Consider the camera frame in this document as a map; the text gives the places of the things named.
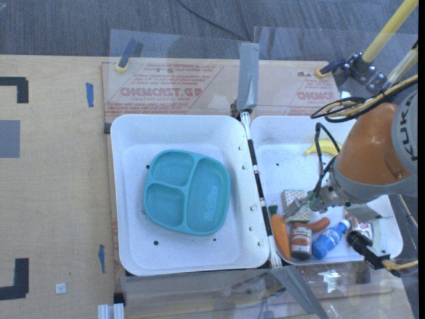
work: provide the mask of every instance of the small white cube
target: small white cube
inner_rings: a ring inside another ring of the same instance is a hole
[[[56,294],[66,293],[66,283],[56,284]]]

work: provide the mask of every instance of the yellow banana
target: yellow banana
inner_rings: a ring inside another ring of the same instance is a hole
[[[328,153],[332,156],[336,156],[338,154],[337,149],[333,145],[333,142],[331,140],[319,140],[319,146],[322,153]],[[316,145],[313,143],[313,145],[310,147],[310,149],[306,150],[304,152],[305,155],[309,155],[312,153],[317,152]]]

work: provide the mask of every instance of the blue plastic bottle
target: blue plastic bottle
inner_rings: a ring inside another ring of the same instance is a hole
[[[324,258],[327,252],[338,245],[343,233],[347,231],[349,227],[350,222],[341,220],[338,226],[326,229],[311,245],[311,254],[317,259]]]

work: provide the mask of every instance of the gray square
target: gray square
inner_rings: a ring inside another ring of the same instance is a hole
[[[0,120],[0,158],[19,158],[21,121]]]

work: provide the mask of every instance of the blue divided plate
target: blue divided plate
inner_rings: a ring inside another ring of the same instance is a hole
[[[143,192],[147,216],[158,225],[192,235],[210,235],[226,219],[230,175],[208,156],[165,150],[154,157]]]

